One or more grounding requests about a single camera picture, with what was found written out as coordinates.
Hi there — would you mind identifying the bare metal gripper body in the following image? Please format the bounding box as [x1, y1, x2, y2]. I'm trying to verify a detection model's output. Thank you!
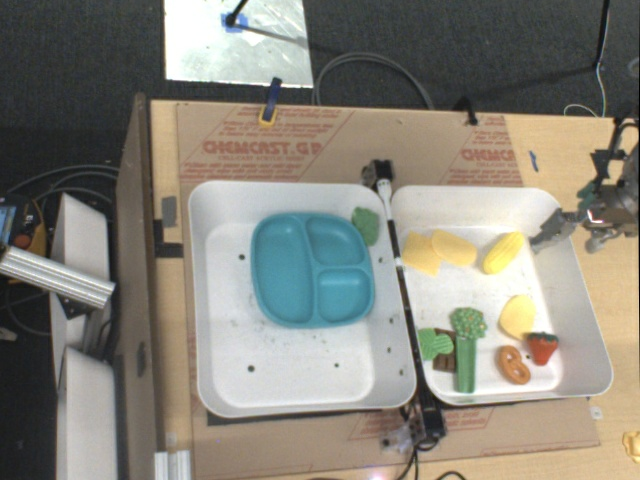
[579, 180, 640, 235]

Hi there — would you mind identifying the yellow corn cob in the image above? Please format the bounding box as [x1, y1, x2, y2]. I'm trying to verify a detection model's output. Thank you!
[482, 231, 526, 276]

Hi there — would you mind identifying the yellow potato chip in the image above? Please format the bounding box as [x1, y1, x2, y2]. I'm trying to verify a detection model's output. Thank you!
[430, 228, 478, 269]
[498, 294, 537, 341]

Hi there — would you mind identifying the white plastic tray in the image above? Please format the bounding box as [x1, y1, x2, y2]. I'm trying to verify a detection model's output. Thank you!
[389, 184, 615, 407]
[187, 179, 419, 419]

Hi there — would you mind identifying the red strawberry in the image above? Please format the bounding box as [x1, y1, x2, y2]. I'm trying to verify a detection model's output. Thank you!
[526, 331, 560, 367]

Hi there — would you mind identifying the yellow cheese slice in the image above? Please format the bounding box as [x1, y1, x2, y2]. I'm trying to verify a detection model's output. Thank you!
[401, 231, 442, 277]

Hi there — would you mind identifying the orange pretzel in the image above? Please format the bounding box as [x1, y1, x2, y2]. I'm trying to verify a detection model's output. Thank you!
[496, 345, 532, 386]

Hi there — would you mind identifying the green celery stalk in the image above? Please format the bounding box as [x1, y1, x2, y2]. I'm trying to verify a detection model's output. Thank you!
[449, 307, 489, 395]

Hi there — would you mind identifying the thin black and white rod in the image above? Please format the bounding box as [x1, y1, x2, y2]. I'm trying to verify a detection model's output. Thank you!
[378, 178, 435, 419]

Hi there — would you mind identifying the green lettuce leaf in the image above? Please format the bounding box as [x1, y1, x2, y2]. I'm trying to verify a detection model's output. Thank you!
[351, 206, 382, 248]
[417, 327, 456, 362]

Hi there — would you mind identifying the brown chocolate bar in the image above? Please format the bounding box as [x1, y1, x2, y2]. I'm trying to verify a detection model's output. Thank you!
[431, 327, 458, 374]

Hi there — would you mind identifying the brown cardboard board red print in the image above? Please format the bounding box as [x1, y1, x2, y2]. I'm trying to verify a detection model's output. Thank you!
[174, 101, 602, 464]

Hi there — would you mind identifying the blue divided plate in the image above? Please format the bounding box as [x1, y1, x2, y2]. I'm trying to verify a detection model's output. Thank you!
[250, 211, 377, 330]

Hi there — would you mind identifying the black block with thin wires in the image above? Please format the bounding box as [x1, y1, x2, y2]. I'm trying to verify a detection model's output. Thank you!
[381, 401, 448, 453]
[361, 158, 397, 187]

